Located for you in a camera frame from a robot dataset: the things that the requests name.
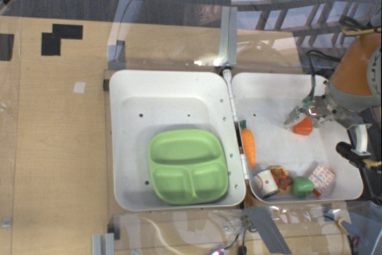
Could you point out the orange toy carrot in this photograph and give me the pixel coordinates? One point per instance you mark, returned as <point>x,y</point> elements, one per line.
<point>248,144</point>

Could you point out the green divided plate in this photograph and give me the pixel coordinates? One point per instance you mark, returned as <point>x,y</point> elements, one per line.
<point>188,167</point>

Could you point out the toy pizza slice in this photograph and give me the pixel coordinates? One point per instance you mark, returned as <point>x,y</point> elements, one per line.
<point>282,179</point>

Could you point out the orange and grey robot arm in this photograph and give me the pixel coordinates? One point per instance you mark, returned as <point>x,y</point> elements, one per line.
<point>352,68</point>

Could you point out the black cylinder on white bracket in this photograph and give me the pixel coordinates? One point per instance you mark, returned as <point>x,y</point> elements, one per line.
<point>359,140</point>

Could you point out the white and orange can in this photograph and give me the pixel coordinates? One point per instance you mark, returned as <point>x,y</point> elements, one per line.
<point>265,185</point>

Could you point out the thin black and white rod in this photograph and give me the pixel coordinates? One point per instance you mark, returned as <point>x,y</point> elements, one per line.
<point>232,98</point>

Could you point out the white plastic tray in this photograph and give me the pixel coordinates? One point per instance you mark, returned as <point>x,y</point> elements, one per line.
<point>167,104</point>
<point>286,152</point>

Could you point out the orange toy bell pepper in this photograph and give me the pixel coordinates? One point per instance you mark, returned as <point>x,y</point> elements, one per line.
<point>303,127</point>

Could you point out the orange and white carton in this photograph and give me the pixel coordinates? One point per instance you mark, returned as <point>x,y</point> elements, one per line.
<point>322,177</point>

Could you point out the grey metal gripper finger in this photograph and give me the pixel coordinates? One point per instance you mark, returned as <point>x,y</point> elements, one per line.
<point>319,121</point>
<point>294,118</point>

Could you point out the green toy bell pepper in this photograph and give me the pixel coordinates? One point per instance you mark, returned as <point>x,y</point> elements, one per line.
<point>302,186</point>

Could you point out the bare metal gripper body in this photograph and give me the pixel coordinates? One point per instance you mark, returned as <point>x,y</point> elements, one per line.
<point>321,109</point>

